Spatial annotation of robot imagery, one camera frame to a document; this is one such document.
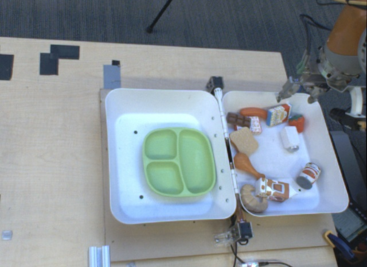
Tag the blue and orange carton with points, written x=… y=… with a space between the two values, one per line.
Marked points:
x=278 y=115

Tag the tan toy croissant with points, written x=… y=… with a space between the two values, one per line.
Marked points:
x=252 y=202

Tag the white plastic bottle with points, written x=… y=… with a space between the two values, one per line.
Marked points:
x=289 y=137

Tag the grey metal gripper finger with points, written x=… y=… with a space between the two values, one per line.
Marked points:
x=287 y=89
x=316 y=93

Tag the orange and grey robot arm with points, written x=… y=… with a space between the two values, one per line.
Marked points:
x=344 y=30

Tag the white plastic tray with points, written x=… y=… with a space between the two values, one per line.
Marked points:
x=275 y=159
x=126 y=191

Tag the black cylinder on white bracket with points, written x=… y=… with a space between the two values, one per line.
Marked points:
x=348 y=118

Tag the small red and white packet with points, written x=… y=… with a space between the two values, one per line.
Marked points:
x=255 y=125

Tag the green divided plate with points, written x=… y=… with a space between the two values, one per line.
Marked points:
x=195 y=159

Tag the orange toy chicken drumstick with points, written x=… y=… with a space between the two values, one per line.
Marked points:
x=243 y=162

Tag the orange toy fruit green top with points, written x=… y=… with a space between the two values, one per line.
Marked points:
x=297 y=123

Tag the tan bread slice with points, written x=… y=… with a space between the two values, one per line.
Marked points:
x=243 y=141

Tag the thin black and white rod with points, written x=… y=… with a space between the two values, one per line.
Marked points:
x=221 y=108

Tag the orange toy sausage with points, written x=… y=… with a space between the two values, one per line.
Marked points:
x=253 y=112

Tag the brown chocolate bar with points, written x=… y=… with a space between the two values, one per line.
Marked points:
x=238 y=119

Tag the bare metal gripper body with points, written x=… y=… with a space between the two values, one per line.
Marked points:
x=329 y=77

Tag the brown and white carton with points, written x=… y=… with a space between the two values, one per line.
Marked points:
x=275 y=189

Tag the orange and white can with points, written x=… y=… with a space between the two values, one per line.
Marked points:
x=309 y=175

